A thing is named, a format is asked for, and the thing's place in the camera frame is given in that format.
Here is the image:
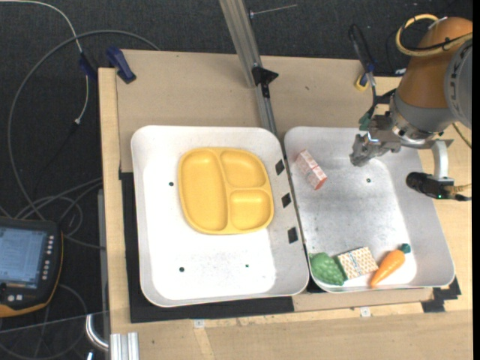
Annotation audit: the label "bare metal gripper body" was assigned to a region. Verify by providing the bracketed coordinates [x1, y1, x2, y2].
[368, 114, 432, 154]

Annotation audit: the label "pink and white carton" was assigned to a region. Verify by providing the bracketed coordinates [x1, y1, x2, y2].
[294, 148, 329, 191]

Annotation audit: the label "white plastic tray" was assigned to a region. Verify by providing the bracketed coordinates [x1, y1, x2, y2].
[130, 124, 311, 308]
[283, 125, 457, 294]

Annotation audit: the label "white patterned packet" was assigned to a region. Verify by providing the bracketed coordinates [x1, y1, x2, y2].
[336, 246, 380, 281]

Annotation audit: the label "orange carrot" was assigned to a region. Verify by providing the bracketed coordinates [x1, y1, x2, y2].
[369, 242, 413, 289]

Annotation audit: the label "green grapes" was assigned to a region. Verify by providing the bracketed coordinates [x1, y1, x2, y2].
[308, 252, 348, 287]

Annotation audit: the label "yellow divided plate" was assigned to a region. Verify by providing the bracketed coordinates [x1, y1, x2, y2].
[177, 147, 275, 236]

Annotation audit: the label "brown cardboard board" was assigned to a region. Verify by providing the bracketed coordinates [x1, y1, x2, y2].
[115, 49, 473, 314]

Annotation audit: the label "black cylinder on white bracket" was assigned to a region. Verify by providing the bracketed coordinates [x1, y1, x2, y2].
[406, 138, 455, 200]

